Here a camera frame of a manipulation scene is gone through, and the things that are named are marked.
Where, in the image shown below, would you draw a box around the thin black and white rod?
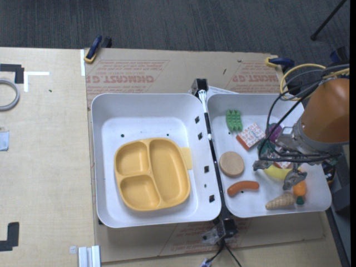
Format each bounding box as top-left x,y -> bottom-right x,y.
198,90 -> 228,223

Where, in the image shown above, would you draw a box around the tan ice cream cone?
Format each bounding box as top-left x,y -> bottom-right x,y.
264,191 -> 296,211

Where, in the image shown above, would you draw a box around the orange toy sausage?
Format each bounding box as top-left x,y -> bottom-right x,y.
226,180 -> 260,197

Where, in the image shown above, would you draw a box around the orange carrot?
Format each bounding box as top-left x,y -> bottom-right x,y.
292,180 -> 308,206

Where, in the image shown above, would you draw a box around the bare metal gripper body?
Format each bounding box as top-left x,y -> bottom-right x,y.
258,126 -> 301,164

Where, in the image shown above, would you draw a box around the black block with thin wires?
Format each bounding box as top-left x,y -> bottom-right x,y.
201,217 -> 239,246
191,78 -> 209,96

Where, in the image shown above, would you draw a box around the grey tape roll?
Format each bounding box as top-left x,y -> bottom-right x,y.
0,77 -> 21,112

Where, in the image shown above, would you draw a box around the yellow divided plate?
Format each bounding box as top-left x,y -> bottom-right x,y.
113,137 -> 192,212

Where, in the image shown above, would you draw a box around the purple toy grapes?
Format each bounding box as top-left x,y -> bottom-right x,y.
265,122 -> 285,143

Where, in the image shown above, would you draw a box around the yellow banana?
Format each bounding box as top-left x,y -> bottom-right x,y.
263,162 -> 296,181

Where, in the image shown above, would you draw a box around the white plastic tray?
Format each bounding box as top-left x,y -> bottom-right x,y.
91,93 -> 223,229
206,93 -> 333,219

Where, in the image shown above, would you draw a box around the green toy waffle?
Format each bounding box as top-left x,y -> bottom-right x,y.
225,109 -> 244,132

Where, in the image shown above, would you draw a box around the orange and white packet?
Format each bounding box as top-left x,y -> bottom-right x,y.
235,122 -> 266,151

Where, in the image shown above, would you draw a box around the brown cardboard board red print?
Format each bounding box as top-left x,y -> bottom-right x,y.
84,47 -> 327,264

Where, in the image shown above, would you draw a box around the tan round biscuit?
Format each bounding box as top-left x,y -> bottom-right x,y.
219,151 -> 246,178

